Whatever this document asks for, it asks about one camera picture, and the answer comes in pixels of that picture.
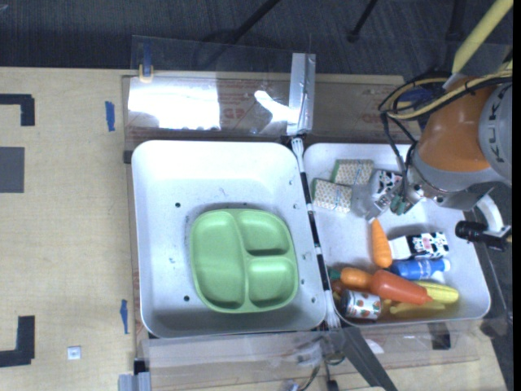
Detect green divided plate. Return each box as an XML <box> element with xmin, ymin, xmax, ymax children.
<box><xmin>189</xmin><ymin>209</ymin><xmax>300</xmax><ymax>314</ymax></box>

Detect white plastic tray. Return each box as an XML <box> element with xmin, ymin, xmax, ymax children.
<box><xmin>303</xmin><ymin>143</ymin><xmax>492</xmax><ymax>327</ymax></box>
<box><xmin>130</xmin><ymin>139</ymin><xmax>328</xmax><ymax>339</ymax></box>

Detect white cow print carton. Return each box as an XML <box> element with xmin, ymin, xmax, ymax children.
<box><xmin>388</xmin><ymin>231</ymin><xmax>450</xmax><ymax>261</ymax></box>
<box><xmin>368</xmin><ymin>169</ymin><xmax>404</xmax><ymax>203</ymax></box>

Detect blue bottle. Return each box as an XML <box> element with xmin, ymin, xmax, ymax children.
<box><xmin>390</xmin><ymin>257</ymin><xmax>452</xmax><ymax>281</ymax></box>

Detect beige patterned packet green edge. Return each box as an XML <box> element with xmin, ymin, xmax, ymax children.
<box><xmin>311</xmin><ymin>178</ymin><xmax>353</xmax><ymax>214</ymax></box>
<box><xmin>330</xmin><ymin>159</ymin><xmax>374</xmax><ymax>187</ymax></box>

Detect orange bottle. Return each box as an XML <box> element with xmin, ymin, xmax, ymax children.
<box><xmin>369</xmin><ymin>270</ymin><xmax>433</xmax><ymax>305</ymax></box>

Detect black cylinder on white bracket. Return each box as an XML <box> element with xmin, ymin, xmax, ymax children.
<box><xmin>454</xmin><ymin>193</ymin><xmax>512</xmax><ymax>253</ymax></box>

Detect white can with tomato print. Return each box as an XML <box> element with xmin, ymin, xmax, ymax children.
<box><xmin>339</xmin><ymin>289</ymin><xmax>383</xmax><ymax>321</ymax></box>

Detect orange carrot with green top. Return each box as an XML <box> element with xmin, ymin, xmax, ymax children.
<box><xmin>327</xmin><ymin>266</ymin><xmax>374</xmax><ymax>291</ymax></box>

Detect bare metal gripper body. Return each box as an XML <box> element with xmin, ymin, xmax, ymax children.
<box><xmin>376</xmin><ymin>177</ymin><xmax>445</xmax><ymax>216</ymax></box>

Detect yellow corn cob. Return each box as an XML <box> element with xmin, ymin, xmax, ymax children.
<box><xmin>413</xmin><ymin>281</ymin><xmax>460</xmax><ymax>304</ymax></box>

